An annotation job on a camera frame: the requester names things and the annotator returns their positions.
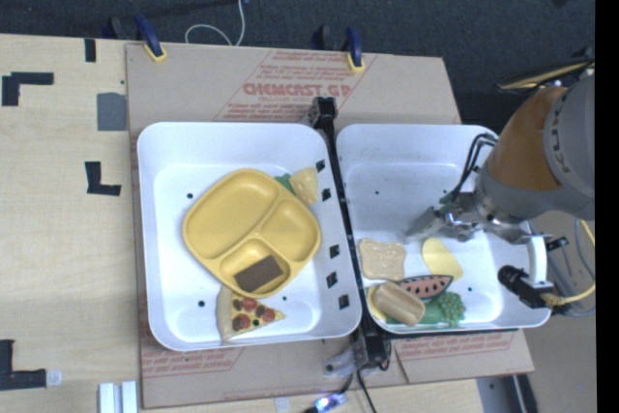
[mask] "white tray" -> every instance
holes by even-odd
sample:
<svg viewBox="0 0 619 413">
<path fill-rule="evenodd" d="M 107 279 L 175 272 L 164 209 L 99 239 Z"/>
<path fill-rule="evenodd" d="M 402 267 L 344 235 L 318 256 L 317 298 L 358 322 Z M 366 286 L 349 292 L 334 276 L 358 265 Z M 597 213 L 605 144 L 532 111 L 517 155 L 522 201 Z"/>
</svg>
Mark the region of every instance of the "white tray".
<svg viewBox="0 0 619 413">
<path fill-rule="evenodd" d="M 350 221 L 357 245 L 364 238 L 383 242 L 404 242 L 403 232 L 429 206 L 457 183 L 473 138 L 491 133 L 478 126 L 461 125 L 351 125 L 338 135 L 337 147 L 341 176 L 348 201 Z M 483 149 L 483 163 L 488 147 Z M 475 174 L 463 191 L 471 191 Z M 457 329 L 446 326 L 386 324 L 382 328 L 395 334 L 471 332 L 523 327 L 545 323 L 546 309 L 531 310 L 522 304 L 497 279 L 506 265 L 529 270 L 531 260 L 545 276 L 544 243 L 531 260 L 525 245 L 510 245 L 493 234 L 478 232 L 461 243 L 442 239 L 463 269 L 463 276 L 449 290 L 460 295 L 466 306 L 465 319 Z M 405 243 L 406 277 L 427 275 L 421 257 L 422 241 Z M 364 288 L 382 280 L 363 277 Z"/>
<path fill-rule="evenodd" d="M 163 346 L 188 351 L 326 339 L 357 328 L 359 291 L 328 151 L 316 131 L 301 124 L 158 123 L 140 135 L 137 155 L 149 323 Z M 215 318 L 221 283 L 186 248 L 185 214 L 234 170 L 250 167 L 275 177 L 319 162 L 319 196 L 331 194 L 309 207 L 320 224 L 320 247 L 294 280 L 262 300 L 286 318 L 222 342 Z"/>
</svg>

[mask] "yellow cable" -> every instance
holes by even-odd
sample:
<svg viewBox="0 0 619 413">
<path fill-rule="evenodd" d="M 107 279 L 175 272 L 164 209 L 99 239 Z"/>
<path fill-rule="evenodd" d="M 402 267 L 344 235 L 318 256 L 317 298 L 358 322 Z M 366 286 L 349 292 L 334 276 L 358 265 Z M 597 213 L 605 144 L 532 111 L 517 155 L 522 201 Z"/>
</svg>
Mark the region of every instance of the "yellow cable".
<svg viewBox="0 0 619 413">
<path fill-rule="evenodd" d="M 589 228 L 587 223 L 585 221 L 583 221 L 582 219 L 579 219 L 578 222 L 580 223 L 580 225 L 584 229 L 585 233 L 587 234 L 587 237 L 589 238 L 589 241 L 591 242 L 591 246 L 593 247 L 593 249 L 595 249 L 596 248 L 596 238 L 594 237 L 593 233 L 591 232 L 591 229 Z M 584 292 L 581 292 L 580 294 L 576 294 L 574 296 L 569 296 L 567 298 L 563 298 L 561 296 L 557 296 L 556 294 L 546 293 L 546 294 L 543 294 L 541 297 L 550 307 L 561 307 L 563 305 L 567 305 L 568 303 L 572 303 L 574 301 L 582 300 L 582 299 L 586 298 L 587 296 L 589 296 L 591 293 L 593 293 L 595 290 L 596 290 L 596 282 L 593 281 L 593 283 L 591 284 L 589 289 L 587 289 Z"/>
</svg>

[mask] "tray hole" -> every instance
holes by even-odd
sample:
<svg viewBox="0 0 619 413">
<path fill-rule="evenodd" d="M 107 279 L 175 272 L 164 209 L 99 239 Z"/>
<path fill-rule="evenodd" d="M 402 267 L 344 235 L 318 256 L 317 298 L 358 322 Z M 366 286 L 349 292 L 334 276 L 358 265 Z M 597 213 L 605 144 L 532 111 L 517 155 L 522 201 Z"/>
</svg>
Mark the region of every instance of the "tray hole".
<svg viewBox="0 0 619 413">
<path fill-rule="evenodd" d="M 332 272 L 327 276 L 327 287 L 333 287 L 338 282 L 338 273 Z"/>
<path fill-rule="evenodd" d="M 339 298 L 338 298 L 338 302 L 339 302 L 339 309 L 343 310 L 346 307 L 348 307 L 350 305 L 350 300 L 348 299 L 348 295 L 347 294 L 342 294 Z"/>
</svg>

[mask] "light wood surface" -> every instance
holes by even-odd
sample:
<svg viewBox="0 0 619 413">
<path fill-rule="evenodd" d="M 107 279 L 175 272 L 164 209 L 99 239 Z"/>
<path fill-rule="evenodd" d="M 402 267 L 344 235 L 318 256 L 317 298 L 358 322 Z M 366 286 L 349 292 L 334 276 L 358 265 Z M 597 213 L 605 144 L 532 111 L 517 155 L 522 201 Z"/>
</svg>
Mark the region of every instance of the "light wood surface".
<svg viewBox="0 0 619 413">
<path fill-rule="evenodd" d="M 96 96 L 126 94 L 120 41 L 0 35 L 0 74 L 53 72 L 0 107 L 0 339 L 16 370 L 53 369 L 62 384 L 0 392 L 0 411 L 96 411 L 100 383 L 139 380 L 132 182 L 128 132 L 99 132 Z M 84 163 L 120 196 L 87 194 Z M 379 412 L 481 412 L 474 380 L 370 391 Z M 316 396 L 289 398 L 303 411 Z M 273 399 L 164 411 L 273 412 Z M 339 411 L 370 411 L 360 391 Z"/>
</svg>

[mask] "blue clamp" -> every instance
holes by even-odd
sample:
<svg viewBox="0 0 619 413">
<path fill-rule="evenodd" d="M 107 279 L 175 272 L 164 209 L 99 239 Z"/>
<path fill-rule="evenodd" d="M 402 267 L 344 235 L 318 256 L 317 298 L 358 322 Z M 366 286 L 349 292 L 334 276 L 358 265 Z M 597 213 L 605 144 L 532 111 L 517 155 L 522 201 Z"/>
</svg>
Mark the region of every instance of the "blue clamp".
<svg viewBox="0 0 619 413">
<path fill-rule="evenodd" d="M 145 42 L 144 48 L 146 49 L 146 53 L 148 53 L 151 59 L 156 63 L 159 64 L 163 62 L 167 57 L 167 52 L 162 47 L 162 44 L 160 44 L 159 37 L 153 25 L 141 14 L 135 15 L 133 21 Z"/>
<path fill-rule="evenodd" d="M 361 51 L 361 38 L 359 34 L 350 26 L 346 28 L 346 43 L 344 49 L 347 50 L 346 60 L 348 67 L 353 73 L 362 73 L 366 70 L 364 58 Z"/>
</svg>

